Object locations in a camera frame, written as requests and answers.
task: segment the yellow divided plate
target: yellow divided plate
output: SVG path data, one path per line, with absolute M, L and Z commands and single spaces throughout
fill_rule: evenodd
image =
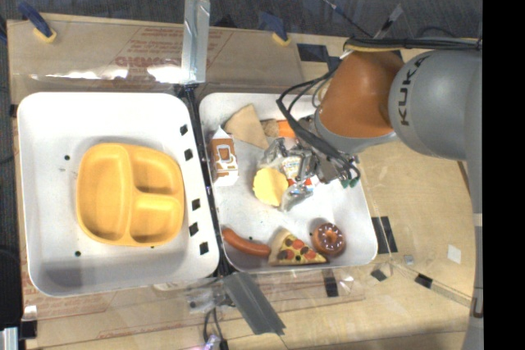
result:
M 113 245 L 161 245 L 179 233 L 184 209 L 182 173 L 167 154 L 100 143 L 83 156 L 76 214 L 90 238 Z

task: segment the pizza slice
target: pizza slice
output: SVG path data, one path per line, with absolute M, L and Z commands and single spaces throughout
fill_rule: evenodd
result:
M 270 266 L 305 266 L 327 262 L 324 256 L 315 252 L 286 229 L 276 235 L 271 249 L 268 257 Z

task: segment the sausage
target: sausage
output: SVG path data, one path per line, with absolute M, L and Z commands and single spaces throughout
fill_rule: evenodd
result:
M 232 229 L 225 228 L 222 230 L 222 237 L 233 248 L 238 249 L 249 255 L 256 257 L 268 257 L 270 255 L 270 247 L 264 243 L 253 243 L 247 239 L 241 238 Z

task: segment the white tray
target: white tray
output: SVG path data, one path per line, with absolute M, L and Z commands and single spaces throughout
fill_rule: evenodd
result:
M 240 108 L 253 104 L 260 120 L 276 118 L 283 120 L 277 108 L 278 95 L 265 93 L 212 93 L 205 97 L 199 106 L 204 138 L 207 139 L 219 125 Z M 294 105 L 294 116 L 300 118 L 313 113 L 311 97 L 301 98 Z M 239 162 L 240 178 L 230 187 L 214 187 L 213 195 L 221 228 L 232 228 L 244 238 L 252 238 L 261 243 L 270 243 L 280 227 L 310 243 L 313 228 L 329 221 L 338 225 L 345 233 L 347 246 L 338 257 L 327 265 L 318 267 L 359 266 L 369 263 L 377 254 L 377 237 L 368 211 L 363 187 L 358 183 L 354 188 L 343 189 L 337 181 L 316 187 L 314 195 L 293 207 L 289 212 L 281 212 L 257 200 L 252 191 L 253 177 L 258 159 L 263 150 L 234 140 L 235 154 Z M 291 267 L 273 267 L 267 260 L 251 257 L 225 244 L 226 256 L 237 270 L 277 271 L 290 270 Z M 303 266 L 312 269 L 316 266 Z
M 218 246 L 182 101 L 165 93 L 35 93 L 21 102 L 17 117 L 28 266 L 37 289 L 68 296 L 213 273 Z M 80 160 L 104 142 L 155 148 L 179 163 L 185 218 L 170 243 L 155 248 L 107 245 L 79 227 L 75 185 Z M 198 231 L 190 235 L 195 223 Z

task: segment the chocolate donut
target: chocolate donut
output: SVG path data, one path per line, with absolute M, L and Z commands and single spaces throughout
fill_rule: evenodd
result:
M 336 256 L 345 249 L 345 237 L 333 223 L 323 223 L 312 233 L 313 247 L 321 254 Z

